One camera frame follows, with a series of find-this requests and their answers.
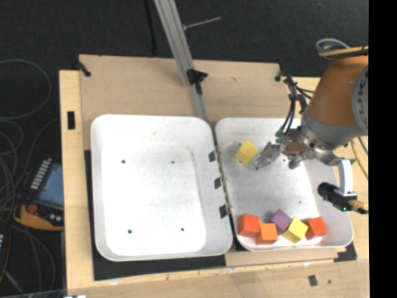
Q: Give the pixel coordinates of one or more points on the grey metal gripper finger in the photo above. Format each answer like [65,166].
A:
[296,161]
[267,155]

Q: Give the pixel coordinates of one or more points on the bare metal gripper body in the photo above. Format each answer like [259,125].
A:
[305,149]

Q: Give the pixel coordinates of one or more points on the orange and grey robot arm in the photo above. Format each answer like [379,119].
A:
[335,98]

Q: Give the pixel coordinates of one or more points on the yellow cube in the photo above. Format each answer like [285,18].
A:
[295,230]
[246,152]

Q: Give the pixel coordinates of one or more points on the white plastic tray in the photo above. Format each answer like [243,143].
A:
[279,191]
[155,191]

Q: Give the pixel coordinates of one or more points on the purple cube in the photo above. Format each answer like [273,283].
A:
[281,219]

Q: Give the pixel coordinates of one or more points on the red cube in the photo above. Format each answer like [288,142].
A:
[317,227]
[248,225]

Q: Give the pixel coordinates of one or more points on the orange cube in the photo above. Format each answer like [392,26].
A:
[268,233]

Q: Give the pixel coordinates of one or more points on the brown cardboard board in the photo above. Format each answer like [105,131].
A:
[139,85]

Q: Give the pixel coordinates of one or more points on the black cylinder on white bracket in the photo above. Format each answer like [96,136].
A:
[336,195]

